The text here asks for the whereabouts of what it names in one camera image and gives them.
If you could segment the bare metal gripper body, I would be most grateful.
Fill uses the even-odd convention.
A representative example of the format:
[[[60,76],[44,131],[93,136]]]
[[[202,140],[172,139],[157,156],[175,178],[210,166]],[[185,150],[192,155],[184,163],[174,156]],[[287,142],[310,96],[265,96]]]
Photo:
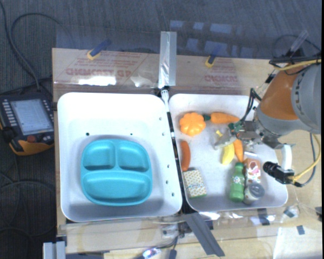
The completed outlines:
[[[257,120],[242,121],[236,137],[242,141],[262,141],[264,128]]]

